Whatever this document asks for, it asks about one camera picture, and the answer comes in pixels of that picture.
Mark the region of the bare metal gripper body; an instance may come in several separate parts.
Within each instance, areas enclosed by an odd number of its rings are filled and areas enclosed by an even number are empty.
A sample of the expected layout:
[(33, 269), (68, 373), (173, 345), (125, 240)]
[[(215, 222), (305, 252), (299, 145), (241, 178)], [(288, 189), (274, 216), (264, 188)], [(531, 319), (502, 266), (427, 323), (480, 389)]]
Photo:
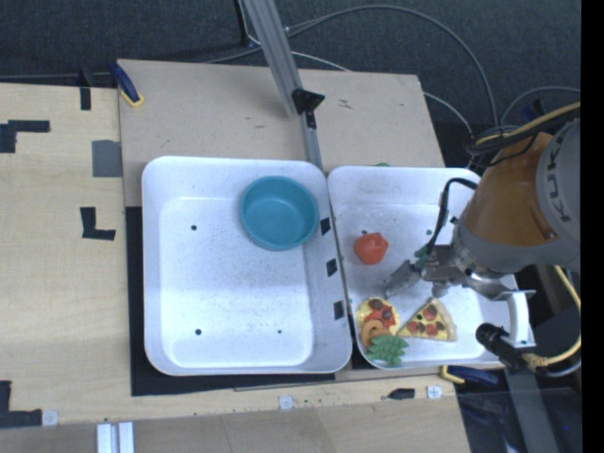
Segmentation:
[(422, 279), (430, 282), (449, 281), (451, 288), (470, 289), (489, 300), (506, 300), (516, 292), (512, 276), (504, 276), (478, 263), (463, 248), (452, 244), (435, 245), (422, 267)]

